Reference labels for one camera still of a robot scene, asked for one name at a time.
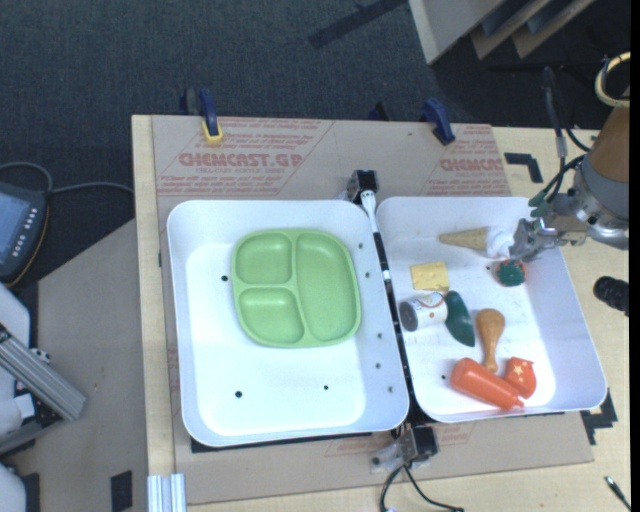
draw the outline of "black device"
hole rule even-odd
[[[29,267],[47,224],[44,192],[0,182],[0,281],[10,285]]]

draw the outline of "black floor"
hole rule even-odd
[[[387,12],[340,24],[374,4]],[[366,119],[382,102],[392,119],[413,121],[436,97],[453,122],[550,126],[544,65],[571,124],[598,129],[609,109],[593,78],[605,56],[630,49],[630,31],[631,0],[598,0],[527,59],[506,42],[479,61],[463,38],[429,67],[401,0],[0,0],[0,165],[38,163],[55,187],[131,186],[131,115],[178,113],[187,87],[210,88],[223,116]],[[26,169],[0,179],[44,185]],[[19,286],[134,215],[131,195],[109,188],[55,195],[51,206]]]

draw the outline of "yellow sponge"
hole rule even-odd
[[[410,267],[414,290],[449,291],[449,276],[444,261],[434,261]]]

